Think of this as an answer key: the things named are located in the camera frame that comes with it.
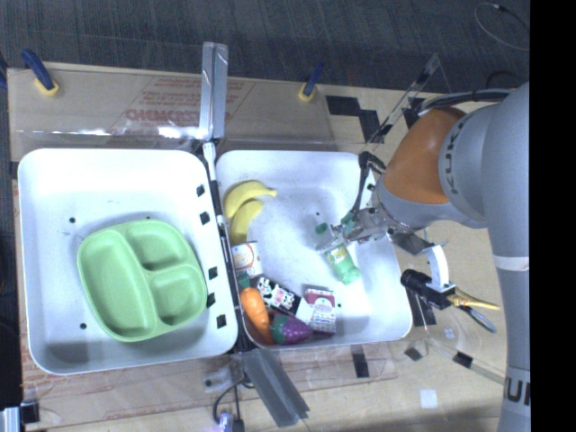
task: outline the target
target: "blue handle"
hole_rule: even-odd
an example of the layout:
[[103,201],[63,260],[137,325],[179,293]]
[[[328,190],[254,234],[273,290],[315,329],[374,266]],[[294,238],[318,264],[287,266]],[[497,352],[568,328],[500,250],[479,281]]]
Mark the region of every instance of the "blue handle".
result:
[[47,90],[51,90],[54,88],[54,82],[50,78],[50,74],[48,70],[44,67],[41,59],[29,48],[25,48],[22,50],[22,60],[32,69],[34,75],[40,80],[40,82],[44,85]]

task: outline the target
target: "black hole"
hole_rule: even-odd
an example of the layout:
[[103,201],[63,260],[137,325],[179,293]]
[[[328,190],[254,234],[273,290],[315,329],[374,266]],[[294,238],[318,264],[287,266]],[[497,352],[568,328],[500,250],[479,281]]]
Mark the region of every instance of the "black hole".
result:
[[216,327],[217,328],[222,328],[226,326],[226,315],[219,315],[216,318]]
[[208,299],[206,300],[206,307],[212,306],[216,302],[216,298],[214,297],[214,293],[211,292],[208,295]]

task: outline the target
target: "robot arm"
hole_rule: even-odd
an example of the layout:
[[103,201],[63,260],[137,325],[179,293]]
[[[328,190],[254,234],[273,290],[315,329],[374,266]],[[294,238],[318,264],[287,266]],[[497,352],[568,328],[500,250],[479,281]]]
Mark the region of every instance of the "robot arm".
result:
[[[425,113],[376,184],[372,206],[353,209],[337,230],[348,241],[385,236],[412,254],[431,254],[432,244],[416,232],[434,221],[488,229],[508,330],[498,431],[512,432],[531,429],[528,83],[505,96],[500,103],[469,114],[450,107],[449,101]],[[420,281],[427,287],[423,291],[439,285],[452,288],[442,268],[431,265],[433,280]],[[416,279],[410,278],[418,286]]]

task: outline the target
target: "table surface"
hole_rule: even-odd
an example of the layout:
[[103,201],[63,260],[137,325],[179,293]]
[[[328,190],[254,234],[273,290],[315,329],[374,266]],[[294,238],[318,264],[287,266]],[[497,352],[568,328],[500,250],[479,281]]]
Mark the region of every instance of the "table surface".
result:
[[[126,69],[70,67],[47,64],[66,89],[68,71],[106,75],[137,75]],[[173,73],[148,73],[162,77]],[[36,95],[31,91],[18,93]],[[359,153],[365,146],[358,116],[330,113],[327,97],[356,100],[362,111],[374,111],[380,122],[401,99],[403,92],[352,86],[318,85],[310,103],[297,98],[300,85],[247,78],[230,78],[227,100],[227,138],[218,152],[231,149],[332,149]],[[49,142],[26,138],[32,127],[48,131],[50,118],[58,121],[58,108],[43,122],[34,122],[45,106],[12,109],[12,158]],[[464,104],[465,112],[482,104]],[[371,146],[382,161],[390,160],[406,132],[403,119],[380,146]],[[13,182],[14,207],[18,207],[17,182]],[[228,355],[211,359],[159,364],[147,367],[56,376],[41,370],[28,348],[23,292],[20,217],[14,210],[17,273],[21,307],[22,378],[26,401],[37,401],[40,422],[27,430],[217,430],[212,404],[222,386]],[[474,230],[452,222],[438,222],[428,229],[429,239],[445,241],[451,279],[464,291],[501,305],[496,270],[491,261],[485,229]],[[427,271],[425,259],[398,251],[400,269]],[[502,381],[506,366],[506,327],[503,312],[483,313],[498,328],[490,334],[463,312],[436,312],[436,325],[415,327],[403,340],[322,349],[287,349],[278,356],[284,370],[310,407],[308,417],[288,431],[436,431],[495,430],[500,416]],[[414,361],[405,352],[416,349]],[[356,375],[352,353],[364,354],[368,377]],[[473,358],[472,369],[455,363],[458,352]],[[207,387],[206,381],[212,381]],[[246,430],[276,430],[275,423],[255,390],[240,387],[239,406]],[[228,394],[220,410],[236,413],[234,397]]]

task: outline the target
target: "dark gray carpet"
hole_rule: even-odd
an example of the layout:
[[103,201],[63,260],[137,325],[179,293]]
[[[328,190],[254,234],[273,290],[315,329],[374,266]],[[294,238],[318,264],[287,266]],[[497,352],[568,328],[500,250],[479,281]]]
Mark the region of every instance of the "dark gray carpet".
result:
[[[478,7],[481,24],[501,41],[476,21],[482,3],[508,10]],[[530,0],[0,0],[0,22],[0,50],[14,67],[30,48],[51,61],[198,73],[203,42],[216,41],[229,46],[234,77],[301,81],[323,61],[321,83],[405,89],[438,53],[447,83],[435,79],[431,91],[515,87],[529,78]],[[14,338],[6,326],[17,330],[17,307],[6,109],[0,92],[7,359],[2,350],[12,351]],[[0,390],[13,391],[18,372],[0,364]]]

